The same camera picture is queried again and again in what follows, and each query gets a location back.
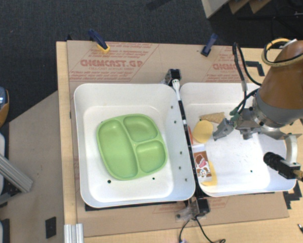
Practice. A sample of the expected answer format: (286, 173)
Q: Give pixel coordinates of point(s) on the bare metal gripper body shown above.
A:
(247, 121)

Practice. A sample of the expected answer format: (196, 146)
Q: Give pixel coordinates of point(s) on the black cylinder on white bracket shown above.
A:
(278, 162)

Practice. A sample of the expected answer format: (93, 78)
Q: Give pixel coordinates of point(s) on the yellow round chip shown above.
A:
(202, 131)

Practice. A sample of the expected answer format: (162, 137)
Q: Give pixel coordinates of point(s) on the white plastic tray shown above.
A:
(131, 194)
(237, 161)

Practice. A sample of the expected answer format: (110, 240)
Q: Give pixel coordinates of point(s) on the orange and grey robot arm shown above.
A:
(284, 85)

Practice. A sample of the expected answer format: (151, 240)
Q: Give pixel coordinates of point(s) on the green divided plate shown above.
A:
(121, 148)

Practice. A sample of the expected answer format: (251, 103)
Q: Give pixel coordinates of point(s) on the brown cardboard board red print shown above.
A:
(146, 59)

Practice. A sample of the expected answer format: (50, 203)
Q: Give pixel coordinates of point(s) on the thin black and white rod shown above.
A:
(182, 110)

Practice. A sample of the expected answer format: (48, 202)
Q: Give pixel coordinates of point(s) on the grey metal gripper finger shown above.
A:
(223, 130)
(248, 135)

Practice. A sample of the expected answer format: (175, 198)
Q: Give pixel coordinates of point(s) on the brown and white carton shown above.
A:
(202, 163)

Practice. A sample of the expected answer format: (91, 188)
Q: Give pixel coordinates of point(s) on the tan waffle cone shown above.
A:
(212, 117)

